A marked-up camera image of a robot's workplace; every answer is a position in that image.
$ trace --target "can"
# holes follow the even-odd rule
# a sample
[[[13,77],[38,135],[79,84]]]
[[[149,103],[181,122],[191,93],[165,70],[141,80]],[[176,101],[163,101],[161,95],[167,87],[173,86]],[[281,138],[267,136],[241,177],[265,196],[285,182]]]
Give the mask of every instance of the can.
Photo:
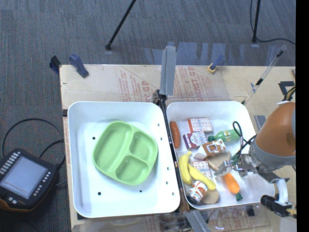
[[[201,202],[202,198],[205,196],[208,188],[200,181],[195,181],[193,187],[187,192],[187,199],[193,204],[198,204]]]

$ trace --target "green divided plate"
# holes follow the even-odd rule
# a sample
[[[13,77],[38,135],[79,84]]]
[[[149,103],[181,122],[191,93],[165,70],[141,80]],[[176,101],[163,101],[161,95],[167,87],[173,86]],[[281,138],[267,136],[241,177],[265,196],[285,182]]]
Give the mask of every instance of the green divided plate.
[[[157,155],[157,143],[150,135],[117,120],[108,124],[101,134],[92,161],[103,174],[134,186],[147,179]]]

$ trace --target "banana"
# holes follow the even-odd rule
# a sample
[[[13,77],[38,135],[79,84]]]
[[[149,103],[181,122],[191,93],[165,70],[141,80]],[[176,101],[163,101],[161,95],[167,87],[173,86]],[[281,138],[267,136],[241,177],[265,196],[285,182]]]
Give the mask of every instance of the banana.
[[[180,170],[180,175],[183,179],[183,182],[191,185],[192,184],[192,179],[189,174],[188,170],[188,161],[189,161],[189,156],[192,154],[192,152],[189,150],[186,154],[182,155],[179,158],[179,170]]]
[[[188,163],[188,170],[189,174],[194,178],[195,180],[199,180],[203,182],[209,190],[215,190],[216,189],[216,184],[209,178],[207,178],[205,175],[203,175],[197,168],[192,167]]]

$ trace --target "sausage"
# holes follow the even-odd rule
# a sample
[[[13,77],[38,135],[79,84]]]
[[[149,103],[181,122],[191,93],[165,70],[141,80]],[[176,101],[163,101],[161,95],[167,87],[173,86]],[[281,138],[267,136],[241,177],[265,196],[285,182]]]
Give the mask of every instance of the sausage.
[[[169,123],[170,131],[172,133],[172,139],[175,149],[180,147],[180,132],[175,121]]]

